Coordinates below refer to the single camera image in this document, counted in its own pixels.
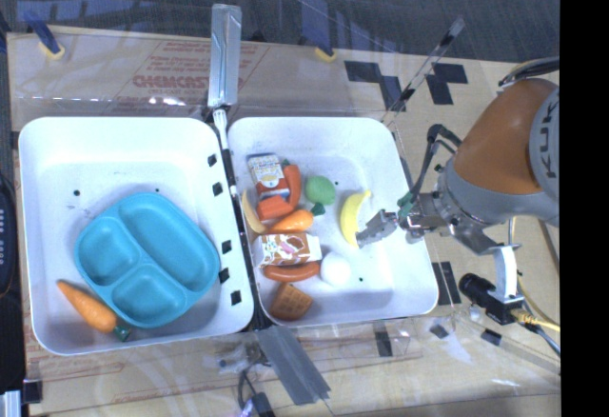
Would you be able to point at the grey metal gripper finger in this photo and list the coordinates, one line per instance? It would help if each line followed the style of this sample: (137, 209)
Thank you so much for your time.
(367, 237)
(386, 221)

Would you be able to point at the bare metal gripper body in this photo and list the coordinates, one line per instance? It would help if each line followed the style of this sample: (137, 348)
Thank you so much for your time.
(423, 218)

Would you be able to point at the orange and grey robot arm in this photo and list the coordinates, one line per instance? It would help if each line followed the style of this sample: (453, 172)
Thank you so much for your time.
(495, 153)

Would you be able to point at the yellow banana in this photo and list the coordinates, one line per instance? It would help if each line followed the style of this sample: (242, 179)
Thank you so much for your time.
(351, 215)
(251, 217)

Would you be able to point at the white egg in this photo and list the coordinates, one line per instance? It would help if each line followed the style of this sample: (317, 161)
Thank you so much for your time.
(335, 269)

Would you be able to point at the green round fruit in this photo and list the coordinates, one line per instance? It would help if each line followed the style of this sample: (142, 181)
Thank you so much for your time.
(320, 189)

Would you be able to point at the white plastic tray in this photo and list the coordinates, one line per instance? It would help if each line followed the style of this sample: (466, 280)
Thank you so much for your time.
(361, 153)
(119, 153)

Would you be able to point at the orange carrot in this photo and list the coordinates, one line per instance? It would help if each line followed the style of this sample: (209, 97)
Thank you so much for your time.
(88, 308)
(293, 182)
(294, 221)

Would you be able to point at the orange sausage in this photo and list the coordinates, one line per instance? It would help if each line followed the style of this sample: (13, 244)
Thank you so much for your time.
(291, 272)

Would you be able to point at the red-orange block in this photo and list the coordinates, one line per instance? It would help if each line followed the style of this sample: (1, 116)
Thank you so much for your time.
(273, 209)

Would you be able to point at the brown waffle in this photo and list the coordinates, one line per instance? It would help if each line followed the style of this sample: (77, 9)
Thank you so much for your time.
(290, 303)

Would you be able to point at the orange and white juice carton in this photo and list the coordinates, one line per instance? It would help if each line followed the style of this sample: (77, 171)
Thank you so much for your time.
(267, 174)

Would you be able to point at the brown cardboard board red print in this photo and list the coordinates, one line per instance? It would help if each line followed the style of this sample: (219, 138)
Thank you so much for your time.
(309, 67)

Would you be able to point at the blue divided plate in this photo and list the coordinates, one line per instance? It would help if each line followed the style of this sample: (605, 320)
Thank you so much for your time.
(157, 234)

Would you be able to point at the black cylinder on white bracket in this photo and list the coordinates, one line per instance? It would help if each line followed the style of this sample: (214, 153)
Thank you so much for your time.
(499, 293)

